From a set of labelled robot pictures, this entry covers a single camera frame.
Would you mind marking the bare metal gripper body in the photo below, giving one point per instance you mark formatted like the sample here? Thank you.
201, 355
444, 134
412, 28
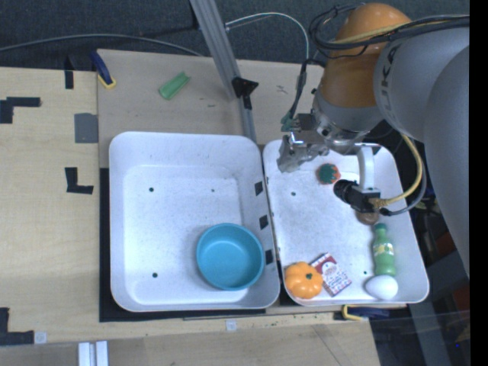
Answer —
335, 137

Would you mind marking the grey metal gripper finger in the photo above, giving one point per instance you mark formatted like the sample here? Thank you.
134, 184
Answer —
307, 158
286, 158

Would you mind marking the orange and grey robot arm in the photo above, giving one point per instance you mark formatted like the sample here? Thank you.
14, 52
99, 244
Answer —
431, 101

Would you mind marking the orange and green round toy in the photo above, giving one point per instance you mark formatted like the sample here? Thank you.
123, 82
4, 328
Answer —
328, 174

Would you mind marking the white plastic tray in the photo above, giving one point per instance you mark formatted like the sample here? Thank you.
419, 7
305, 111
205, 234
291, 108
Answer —
171, 219
320, 227

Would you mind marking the brown round toy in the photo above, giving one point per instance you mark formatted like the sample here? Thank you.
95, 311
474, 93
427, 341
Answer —
366, 218

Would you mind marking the blue bowl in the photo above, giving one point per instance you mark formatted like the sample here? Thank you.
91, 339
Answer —
228, 257

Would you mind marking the red and white carton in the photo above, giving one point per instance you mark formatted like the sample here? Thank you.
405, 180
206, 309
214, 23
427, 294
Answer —
332, 275

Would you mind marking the green plastic bottle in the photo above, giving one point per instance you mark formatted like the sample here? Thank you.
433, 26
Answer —
384, 254

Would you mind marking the orange toy pumpkin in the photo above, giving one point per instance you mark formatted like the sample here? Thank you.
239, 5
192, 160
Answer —
303, 282

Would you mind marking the green curved block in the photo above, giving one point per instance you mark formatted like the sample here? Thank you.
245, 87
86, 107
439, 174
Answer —
173, 86

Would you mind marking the white egg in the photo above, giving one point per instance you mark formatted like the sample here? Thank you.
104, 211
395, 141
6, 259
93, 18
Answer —
382, 287

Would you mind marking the black cylinder on white bracket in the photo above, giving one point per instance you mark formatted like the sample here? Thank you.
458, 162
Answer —
360, 196

